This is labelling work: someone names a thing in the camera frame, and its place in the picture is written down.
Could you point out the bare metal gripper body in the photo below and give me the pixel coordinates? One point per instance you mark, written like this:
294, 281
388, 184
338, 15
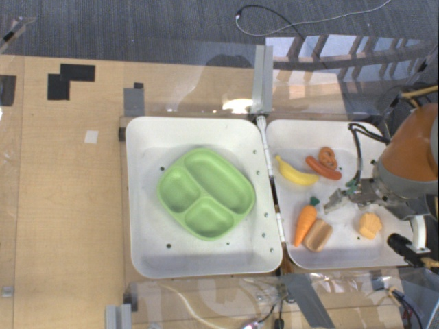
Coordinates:
368, 192

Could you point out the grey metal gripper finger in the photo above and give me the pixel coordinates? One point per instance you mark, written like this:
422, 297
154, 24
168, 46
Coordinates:
331, 207
337, 194

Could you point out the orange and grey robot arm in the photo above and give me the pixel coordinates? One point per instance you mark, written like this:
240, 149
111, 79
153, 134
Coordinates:
408, 149

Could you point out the red sausage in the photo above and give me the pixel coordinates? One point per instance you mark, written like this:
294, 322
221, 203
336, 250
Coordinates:
324, 171

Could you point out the orange carrot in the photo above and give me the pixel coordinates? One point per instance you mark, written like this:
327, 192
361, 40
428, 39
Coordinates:
305, 223

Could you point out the tan bread bun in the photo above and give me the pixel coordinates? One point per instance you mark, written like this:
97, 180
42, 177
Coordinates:
319, 235

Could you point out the orange pretzel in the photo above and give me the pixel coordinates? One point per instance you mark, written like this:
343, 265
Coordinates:
330, 163

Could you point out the yellow ridged pastry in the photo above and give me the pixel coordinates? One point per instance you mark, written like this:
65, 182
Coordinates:
369, 226

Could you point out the yellow banana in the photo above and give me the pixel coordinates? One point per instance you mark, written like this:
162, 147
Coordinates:
296, 177

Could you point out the white plastic tray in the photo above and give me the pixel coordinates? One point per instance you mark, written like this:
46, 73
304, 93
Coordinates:
151, 183
343, 252

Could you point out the green divided plate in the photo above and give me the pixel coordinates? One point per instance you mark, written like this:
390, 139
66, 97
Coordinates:
209, 190

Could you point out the black cylinder on white bracket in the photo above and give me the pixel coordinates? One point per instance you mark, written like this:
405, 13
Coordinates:
404, 247

